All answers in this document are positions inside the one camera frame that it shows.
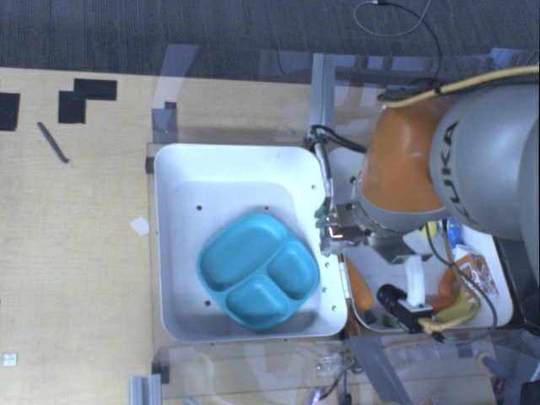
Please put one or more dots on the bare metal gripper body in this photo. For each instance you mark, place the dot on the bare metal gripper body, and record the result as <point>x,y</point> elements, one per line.
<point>343,230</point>

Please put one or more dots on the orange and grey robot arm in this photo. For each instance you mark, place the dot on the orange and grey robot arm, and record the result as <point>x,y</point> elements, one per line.
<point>476,154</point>

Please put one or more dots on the white plastic tray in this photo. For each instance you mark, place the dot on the white plastic tray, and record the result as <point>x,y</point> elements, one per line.
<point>185,243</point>
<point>381,270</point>

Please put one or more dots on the orange carrot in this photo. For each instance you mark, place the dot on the orange carrot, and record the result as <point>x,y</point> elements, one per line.
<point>360,289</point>

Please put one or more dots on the blue divided plate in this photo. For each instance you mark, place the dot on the blue divided plate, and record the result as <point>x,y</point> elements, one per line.
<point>249,251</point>

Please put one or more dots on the small green cube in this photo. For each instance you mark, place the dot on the small green cube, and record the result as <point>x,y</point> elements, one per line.
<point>389,320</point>

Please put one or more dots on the blue bottle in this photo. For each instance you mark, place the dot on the blue bottle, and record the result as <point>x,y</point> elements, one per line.
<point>454,232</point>

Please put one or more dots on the orange sausage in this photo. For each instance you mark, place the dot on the orange sausage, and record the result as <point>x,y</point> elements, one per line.
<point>444,287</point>

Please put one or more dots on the yellow banana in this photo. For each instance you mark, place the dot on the yellow banana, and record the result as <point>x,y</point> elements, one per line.
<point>457,308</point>

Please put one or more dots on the orange and white carton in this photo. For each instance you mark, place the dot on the orange and white carton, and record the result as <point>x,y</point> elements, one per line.
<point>476,268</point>

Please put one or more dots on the black cylinder on white bracket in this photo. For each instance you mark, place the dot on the black cylinder on white bracket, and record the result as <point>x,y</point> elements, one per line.
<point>401,306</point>

